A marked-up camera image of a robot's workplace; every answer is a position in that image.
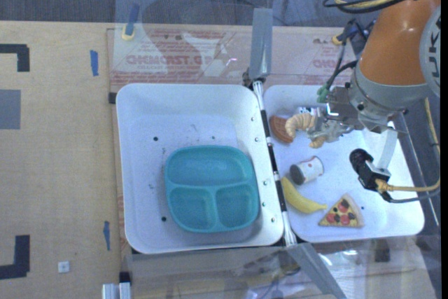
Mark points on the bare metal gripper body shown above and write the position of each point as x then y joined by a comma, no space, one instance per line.
350,112

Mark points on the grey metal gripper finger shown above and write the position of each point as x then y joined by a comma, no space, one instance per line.
318,126
337,134

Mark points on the tan toy croissant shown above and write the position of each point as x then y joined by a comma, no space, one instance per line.
297,122

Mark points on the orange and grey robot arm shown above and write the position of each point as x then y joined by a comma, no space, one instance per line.
392,45

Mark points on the small black and white object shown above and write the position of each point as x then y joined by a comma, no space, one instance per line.
304,111

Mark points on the brown round waffle biscuit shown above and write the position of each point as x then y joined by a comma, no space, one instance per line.
278,129

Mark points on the small white and red can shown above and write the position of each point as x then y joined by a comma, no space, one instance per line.
309,169

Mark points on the white plastic tray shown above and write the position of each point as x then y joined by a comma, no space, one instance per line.
147,157
350,182

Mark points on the yellow banana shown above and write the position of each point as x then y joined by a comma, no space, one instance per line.
297,201

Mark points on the toy pizza slice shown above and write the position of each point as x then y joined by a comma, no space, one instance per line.
343,215

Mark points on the teal divided plate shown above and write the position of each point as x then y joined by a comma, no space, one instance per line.
210,185

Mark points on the brown cardboard board red print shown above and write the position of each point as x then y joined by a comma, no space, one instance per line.
196,59

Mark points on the small white square tile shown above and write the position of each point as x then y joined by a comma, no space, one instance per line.
63,266

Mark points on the black cylinder on white bracket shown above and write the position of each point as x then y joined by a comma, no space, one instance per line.
371,173

